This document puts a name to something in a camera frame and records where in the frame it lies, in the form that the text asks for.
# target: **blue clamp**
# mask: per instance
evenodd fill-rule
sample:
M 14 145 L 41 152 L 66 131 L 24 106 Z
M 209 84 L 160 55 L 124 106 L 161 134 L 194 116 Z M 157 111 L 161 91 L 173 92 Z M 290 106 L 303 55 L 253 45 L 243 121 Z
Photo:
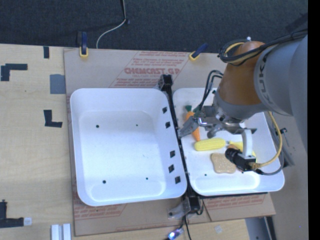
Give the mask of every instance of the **blue clamp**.
M 82 57 L 82 58 L 86 58 L 89 55 L 89 49 L 87 46 L 87 42 L 88 42 L 87 32 L 82 32 L 81 33 L 81 46 L 79 48 L 80 57 Z
M 208 48 L 208 44 L 204 43 L 197 50 L 189 54 L 189 59 L 195 61 L 198 59 L 200 53 L 203 53 Z

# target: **black dark carpet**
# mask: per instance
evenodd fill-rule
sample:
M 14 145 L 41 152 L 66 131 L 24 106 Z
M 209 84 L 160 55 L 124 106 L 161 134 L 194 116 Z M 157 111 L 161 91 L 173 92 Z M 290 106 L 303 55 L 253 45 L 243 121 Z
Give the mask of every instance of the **black dark carpet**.
M 129 24 L 106 34 L 99 48 L 191 52 L 208 43 L 250 36 L 268 42 L 308 27 L 308 0 L 125 0 Z M 89 48 L 123 21 L 120 0 L 0 0 L 0 43 Z

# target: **cardboard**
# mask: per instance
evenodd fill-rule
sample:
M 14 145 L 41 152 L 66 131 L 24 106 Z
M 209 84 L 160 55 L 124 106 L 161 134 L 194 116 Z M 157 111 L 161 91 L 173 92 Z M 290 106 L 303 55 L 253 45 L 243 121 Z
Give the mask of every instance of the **cardboard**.
M 77 195 L 74 148 L 70 115 L 70 96 L 80 88 L 153 88 L 160 76 L 170 74 L 172 90 L 203 88 L 211 70 L 225 69 L 217 54 L 202 53 L 196 61 L 187 52 L 89 49 L 81 58 L 78 48 L 64 49 L 66 103 L 69 130 L 74 229 L 76 236 L 132 231 L 181 224 L 168 219 L 168 210 L 178 206 L 180 198 L 91 207 Z M 202 215 L 188 218 L 190 224 L 259 217 L 275 214 L 268 193 L 204 199 Z

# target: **wooden table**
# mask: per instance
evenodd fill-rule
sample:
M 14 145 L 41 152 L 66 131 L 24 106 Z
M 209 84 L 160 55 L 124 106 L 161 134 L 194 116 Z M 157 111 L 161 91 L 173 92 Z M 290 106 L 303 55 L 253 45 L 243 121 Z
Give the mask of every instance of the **wooden table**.
M 53 224 L 71 224 L 72 239 L 162 240 L 167 228 L 75 237 L 65 94 L 50 93 L 50 75 L 64 75 L 63 47 L 0 44 L 0 65 L 27 64 L 0 81 L 0 200 L 7 218 L 31 217 L 32 225 L 0 228 L 0 238 L 50 239 Z M 44 110 L 62 127 L 45 127 Z M 189 225 L 193 240 L 248 240 L 244 219 Z M 180 237 L 189 239 L 187 233 Z

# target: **empty white tray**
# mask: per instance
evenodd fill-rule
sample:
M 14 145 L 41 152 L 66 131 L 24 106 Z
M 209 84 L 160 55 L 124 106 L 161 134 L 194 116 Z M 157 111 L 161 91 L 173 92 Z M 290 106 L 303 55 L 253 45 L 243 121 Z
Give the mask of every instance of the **empty white tray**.
M 185 106 L 191 105 L 192 109 L 194 109 L 201 102 L 203 95 L 203 88 L 182 88 L 174 92 L 173 103 L 180 128 L 185 121 L 187 113 Z M 212 105 L 213 98 L 214 95 L 210 93 L 204 105 Z M 276 148 L 263 112 L 257 113 L 246 120 L 242 124 L 242 127 L 257 128 L 256 132 L 252 135 L 252 141 L 253 151 L 257 156 L 258 163 L 266 162 L 274 157 Z M 199 129 L 201 139 L 207 139 L 205 128 L 200 127 Z M 219 131 L 216 137 L 226 141 L 242 141 L 241 135 L 232 135 L 225 130 Z M 226 148 L 211 151 L 196 151 L 194 143 L 195 140 L 191 134 L 181 138 L 191 187 L 202 196 L 273 192 L 280 190 L 285 183 L 282 171 L 275 175 L 259 175 L 252 171 L 241 173 L 239 170 L 236 170 L 232 174 L 216 173 L 210 155 L 212 153 L 224 154 Z M 270 173 L 276 171 L 279 167 L 280 162 L 277 159 L 270 165 L 262 167 L 261 170 Z
M 70 98 L 77 192 L 89 206 L 182 196 L 187 181 L 166 95 L 83 88 Z

